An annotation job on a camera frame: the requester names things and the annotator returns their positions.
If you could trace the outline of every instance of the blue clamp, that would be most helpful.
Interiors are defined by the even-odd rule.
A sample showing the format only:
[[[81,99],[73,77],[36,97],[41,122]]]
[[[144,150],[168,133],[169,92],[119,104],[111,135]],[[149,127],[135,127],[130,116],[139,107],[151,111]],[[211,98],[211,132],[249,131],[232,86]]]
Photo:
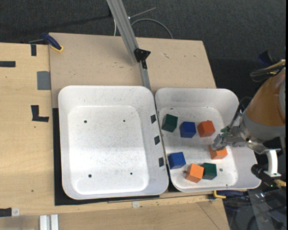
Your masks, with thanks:
[[[64,49],[62,45],[60,45],[52,36],[42,33],[42,38],[44,41],[49,43],[51,45],[51,48],[54,49],[55,51],[61,53]]]

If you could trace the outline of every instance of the blue cube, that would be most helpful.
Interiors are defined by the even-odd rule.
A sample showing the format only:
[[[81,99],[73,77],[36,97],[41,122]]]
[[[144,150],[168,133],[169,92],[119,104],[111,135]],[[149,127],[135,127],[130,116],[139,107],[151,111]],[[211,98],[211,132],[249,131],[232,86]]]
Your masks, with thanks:
[[[196,128],[194,122],[183,122],[179,127],[180,137],[192,138],[196,134]]]
[[[186,164],[182,152],[175,152],[168,155],[168,165],[171,170],[181,168]]]

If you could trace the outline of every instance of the gray tape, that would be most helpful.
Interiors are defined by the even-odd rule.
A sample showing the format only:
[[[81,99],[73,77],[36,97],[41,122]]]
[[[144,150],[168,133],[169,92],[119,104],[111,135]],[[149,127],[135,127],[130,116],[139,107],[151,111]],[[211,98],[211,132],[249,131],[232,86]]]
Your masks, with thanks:
[[[37,72],[37,89],[38,90],[51,90],[50,72],[48,71]]]

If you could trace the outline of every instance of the cube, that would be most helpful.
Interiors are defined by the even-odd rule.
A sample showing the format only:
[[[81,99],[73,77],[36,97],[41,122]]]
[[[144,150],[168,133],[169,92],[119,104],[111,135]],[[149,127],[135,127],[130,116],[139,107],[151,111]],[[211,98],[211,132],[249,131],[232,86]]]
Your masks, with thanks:
[[[192,138],[196,134],[196,128],[194,122],[183,122],[180,127],[180,137]]]
[[[200,137],[209,137],[209,136],[212,136],[212,134],[215,133],[216,130],[212,121],[207,120],[207,121],[201,122],[197,126],[197,131]]]
[[[186,173],[186,179],[191,182],[198,183],[203,178],[203,174],[204,174],[204,168],[202,166],[192,163],[188,167]]]
[[[202,167],[204,168],[203,179],[212,180],[214,179],[216,174],[216,164],[214,163],[203,163]]]
[[[168,165],[171,170],[181,168],[185,164],[186,160],[182,152],[175,152],[168,155]]]
[[[176,116],[167,114],[163,119],[162,130],[173,132],[177,127],[178,118]]]
[[[223,150],[219,150],[219,151],[218,150],[213,151],[212,147],[209,147],[209,152],[210,152],[211,159],[213,160],[222,159],[228,154],[226,148],[224,148]]]

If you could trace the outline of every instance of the dark green cube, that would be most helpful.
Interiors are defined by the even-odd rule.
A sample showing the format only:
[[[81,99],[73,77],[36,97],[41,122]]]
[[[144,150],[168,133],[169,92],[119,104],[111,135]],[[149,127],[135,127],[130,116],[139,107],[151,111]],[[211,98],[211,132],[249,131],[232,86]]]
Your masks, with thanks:
[[[202,167],[204,168],[203,179],[212,180],[214,179],[216,174],[216,164],[214,163],[203,163]]]
[[[162,128],[168,132],[173,132],[177,127],[178,118],[176,116],[167,114],[163,119]]]

